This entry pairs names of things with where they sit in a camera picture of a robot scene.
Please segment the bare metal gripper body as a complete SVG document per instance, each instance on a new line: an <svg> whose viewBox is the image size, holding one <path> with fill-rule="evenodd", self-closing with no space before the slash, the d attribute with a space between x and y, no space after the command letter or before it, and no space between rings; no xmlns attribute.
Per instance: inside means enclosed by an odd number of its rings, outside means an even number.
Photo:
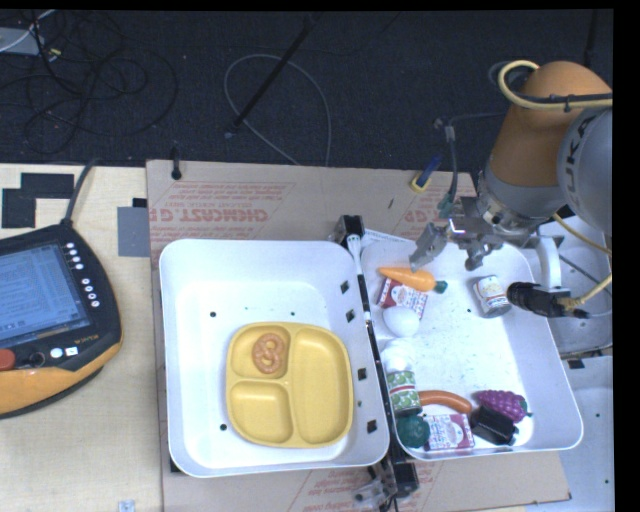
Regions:
<svg viewBox="0 0 640 512"><path fill-rule="evenodd" d="M448 213L449 238L461 249L488 254L504 243L521 246L539 225L492 197L460 197Z"/></svg>

